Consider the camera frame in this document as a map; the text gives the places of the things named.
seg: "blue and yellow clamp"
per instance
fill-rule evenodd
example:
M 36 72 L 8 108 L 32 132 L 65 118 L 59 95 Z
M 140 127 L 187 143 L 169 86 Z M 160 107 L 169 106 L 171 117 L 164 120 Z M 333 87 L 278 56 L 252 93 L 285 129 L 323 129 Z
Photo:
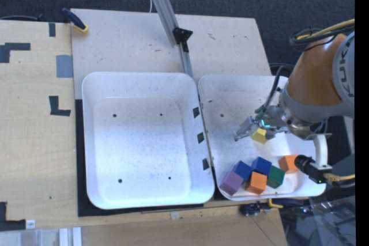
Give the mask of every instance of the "blue and yellow clamp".
M 74 13 L 72 13 L 69 9 L 67 9 L 66 7 L 64 7 L 62 9 L 62 15 L 64 17 L 66 17 L 69 21 L 71 21 L 74 26 L 73 28 L 81 31 L 82 33 L 86 33 L 88 30 L 88 26 L 86 24 L 84 24 L 80 18 L 78 18 Z

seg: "white tray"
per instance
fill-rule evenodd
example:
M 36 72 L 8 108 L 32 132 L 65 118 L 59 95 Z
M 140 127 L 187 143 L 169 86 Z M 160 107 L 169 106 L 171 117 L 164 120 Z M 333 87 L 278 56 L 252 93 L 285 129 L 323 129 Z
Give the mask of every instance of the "white tray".
M 86 186 L 101 209 L 201 204 L 214 179 L 194 80 L 94 72 L 82 82 Z
M 277 134 L 264 144 L 250 137 L 235 142 L 234 132 L 247 117 L 254 116 L 254 110 L 265 102 L 273 81 L 274 76 L 260 75 L 211 74 L 200 79 L 198 91 L 218 186 L 240 160 L 251 166 L 252 161 L 260 156 L 279 167 L 278 159 L 284 155 L 304 154 L 315 159 L 313 141 L 303 141 L 292 134 Z M 280 77 L 279 87 L 283 88 L 286 81 L 286 77 Z M 272 104 L 276 104 L 277 100 L 278 94 Z M 298 171 L 286 174 L 281 186 L 267 186 L 260 195 L 246 191 L 244 185 L 232 196 L 220 191 L 230 200 L 241 201 L 317 196 L 325 188 L 325 184 L 316 184 Z

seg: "yellow block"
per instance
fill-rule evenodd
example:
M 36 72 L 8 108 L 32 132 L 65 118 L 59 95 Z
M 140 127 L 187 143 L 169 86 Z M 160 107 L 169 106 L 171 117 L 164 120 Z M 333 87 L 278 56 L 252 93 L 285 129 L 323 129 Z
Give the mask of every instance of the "yellow block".
M 266 130 L 258 127 L 258 129 L 256 129 L 254 133 L 251 135 L 251 138 L 257 142 L 266 143 L 267 139 L 265 138 L 265 134 Z

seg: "blue square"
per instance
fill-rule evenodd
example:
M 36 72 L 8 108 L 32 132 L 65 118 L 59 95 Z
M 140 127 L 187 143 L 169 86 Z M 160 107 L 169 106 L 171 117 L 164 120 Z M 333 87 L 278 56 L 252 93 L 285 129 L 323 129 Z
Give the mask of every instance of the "blue square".
M 251 164 L 253 171 L 262 173 L 263 175 L 269 175 L 270 168 L 272 167 L 272 162 L 262 158 L 257 157 Z
M 238 161 L 238 163 L 234 166 L 233 171 L 237 173 L 239 176 L 241 176 L 243 180 L 248 180 L 253 169 L 246 163 Z

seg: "black connector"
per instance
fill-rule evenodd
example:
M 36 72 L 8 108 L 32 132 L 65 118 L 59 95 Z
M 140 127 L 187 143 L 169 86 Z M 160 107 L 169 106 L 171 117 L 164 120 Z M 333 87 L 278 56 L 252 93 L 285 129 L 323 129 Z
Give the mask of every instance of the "black connector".
M 332 168 L 328 165 L 317 167 L 315 161 L 311 157 L 309 158 L 304 155 L 298 155 L 295 158 L 295 165 L 317 184 L 326 183 L 327 179 L 324 177 L 324 174 L 332 171 Z

